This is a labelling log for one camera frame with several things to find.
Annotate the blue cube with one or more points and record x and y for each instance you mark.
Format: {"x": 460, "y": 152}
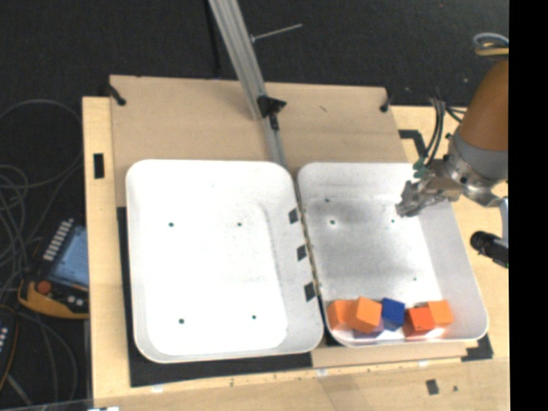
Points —
{"x": 394, "y": 310}

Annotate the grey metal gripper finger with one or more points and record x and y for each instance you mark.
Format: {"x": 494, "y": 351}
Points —
{"x": 406, "y": 195}
{"x": 411, "y": 210}

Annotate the thin black and white rod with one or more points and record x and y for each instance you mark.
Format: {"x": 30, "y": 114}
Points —
{"x": 311, "y": 255}

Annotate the white plastic tray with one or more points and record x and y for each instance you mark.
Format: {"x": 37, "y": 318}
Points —
{"x": 377, "y": 251}
{"x": 214, "y": 263}

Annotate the brown cardboard board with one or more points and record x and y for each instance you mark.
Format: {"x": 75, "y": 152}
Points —
{"x": 240, "y": 131}

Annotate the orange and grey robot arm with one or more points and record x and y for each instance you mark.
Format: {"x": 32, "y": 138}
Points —
{"x": 486, "y": 109}

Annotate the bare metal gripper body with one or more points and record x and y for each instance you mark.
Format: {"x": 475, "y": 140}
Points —
{"x": 445, "y": 184}

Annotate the red cube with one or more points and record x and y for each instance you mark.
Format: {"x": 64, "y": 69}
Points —
{"x": 418, "y": 321}

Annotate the black cylinder on white bracket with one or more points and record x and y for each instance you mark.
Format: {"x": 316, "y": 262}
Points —
{"x": 488, "y": 245}

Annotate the orange cube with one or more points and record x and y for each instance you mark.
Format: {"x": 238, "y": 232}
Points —
{"x": 338, "y": 313}
{"x": 366, "y": 314}
{"x": 441, "y": 312}

